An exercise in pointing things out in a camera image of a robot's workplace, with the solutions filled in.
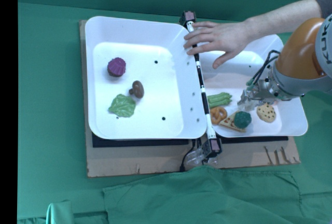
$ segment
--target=purple cupcake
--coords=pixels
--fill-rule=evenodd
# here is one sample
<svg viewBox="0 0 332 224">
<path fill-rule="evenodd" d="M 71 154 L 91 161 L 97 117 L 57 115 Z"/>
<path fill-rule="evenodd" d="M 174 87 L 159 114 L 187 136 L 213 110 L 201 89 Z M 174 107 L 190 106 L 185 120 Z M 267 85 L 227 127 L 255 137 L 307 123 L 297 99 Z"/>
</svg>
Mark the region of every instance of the purple cupcake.
<svg viewBox="0 0 332 224">
<path fill-rule="evenodd" d="M 126 62 L 124 59 L 116 57 L 109 61 L 107 71 L 110 76 L 120 77 L 126 72 Z"/>
</svg>

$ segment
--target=white container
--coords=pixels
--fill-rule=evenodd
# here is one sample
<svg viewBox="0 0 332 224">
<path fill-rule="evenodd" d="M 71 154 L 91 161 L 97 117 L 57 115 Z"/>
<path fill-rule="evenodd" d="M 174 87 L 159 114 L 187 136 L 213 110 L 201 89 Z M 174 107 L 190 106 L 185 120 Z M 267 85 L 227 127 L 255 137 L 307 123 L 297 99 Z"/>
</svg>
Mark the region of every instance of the white container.
<svg viewBox="0 0 332 224">
<path fill-rule="evenodd" d="M 88 120 L 95 135 L 105 139 L 193 139 L 205 133 L 196 63 L 183 48 L 187 33 L 179 24 L 163 22 L 109 17 L 87 21 Z M 264 37 L 216 70 L 212 62 L 221 53 L 200 54 L 206 94 L 229 92 L 232 102 L 225 108 L 228 114 L 236 111 L 245 83 L 262 66 L 270 50 L 282 47 L 276 35 Z M 107 72 L 108 62 L 116 57 L 127 64 L 125 74 L 119 78 Z M 143 84 L 145 94 L 142 99 L 132 96 L 136 100 L 133 116 L 110 113 L 113 99 L 118 94 L 129 96 L 135 80 Z M 273 107 L 273 123 L 263 122 L 252 112 L 253 121 L 245 133 L 218 125 L 214 129 L 224 137 L 305 134 L 308 123 L 299 98 L 277 102 Z"/>
</svg>

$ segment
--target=human arm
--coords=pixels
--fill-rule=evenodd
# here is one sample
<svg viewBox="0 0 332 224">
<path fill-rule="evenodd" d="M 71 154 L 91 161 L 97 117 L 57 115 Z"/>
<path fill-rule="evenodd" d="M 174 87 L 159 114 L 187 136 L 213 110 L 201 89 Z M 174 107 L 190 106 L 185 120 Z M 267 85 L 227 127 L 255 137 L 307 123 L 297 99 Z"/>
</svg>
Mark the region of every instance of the human arm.
<svg viewBox="0 0 332 224">
<path fill-rule="evenodd" d="M 304 21 L 321 16 L 316 0 L 301 0 L 242 22 L 196 22 L 192 25 L 196 29 L 184 37 L 187 40 L 184 48 L 204 43 L 188 50 L 188 55 L 207 51 L 225 52 L 214 61 L 212 66 L 216 69 L 238 55 L 250 42 L 271 34 L 292 32 Z"/>
</svg>

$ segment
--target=toy mushroom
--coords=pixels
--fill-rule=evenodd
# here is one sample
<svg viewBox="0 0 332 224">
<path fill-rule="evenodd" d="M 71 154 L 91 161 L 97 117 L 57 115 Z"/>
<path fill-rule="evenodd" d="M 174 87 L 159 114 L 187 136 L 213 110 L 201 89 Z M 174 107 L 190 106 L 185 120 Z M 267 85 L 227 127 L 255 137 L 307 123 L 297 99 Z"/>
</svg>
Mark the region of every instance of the toy mushroom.
<svg viewBox="0 0 332 224">
<path fill-rule="evenodd" d="M 129 94 L 134 94 L 137 98 L 141 99 L 144 96 L 144 88 L 140 81 L 133 82 L 132 89 L 129 90 Z"/>
</svg>

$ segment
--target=green broccoli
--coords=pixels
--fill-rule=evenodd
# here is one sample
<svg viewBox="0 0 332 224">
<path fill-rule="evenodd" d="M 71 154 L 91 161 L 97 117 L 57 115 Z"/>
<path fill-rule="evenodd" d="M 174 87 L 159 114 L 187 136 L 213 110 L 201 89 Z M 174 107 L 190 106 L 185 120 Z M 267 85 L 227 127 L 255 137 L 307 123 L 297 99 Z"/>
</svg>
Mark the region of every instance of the green broccoli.
<svg viewBox="0 0 332 224">
<path fill-rule="evenodd" d="M 251 123 L 251 115 L 245 111 L 238 111 L 234 117 L 234 124 L 236 127 L 243 129 Z"/>
</svg>

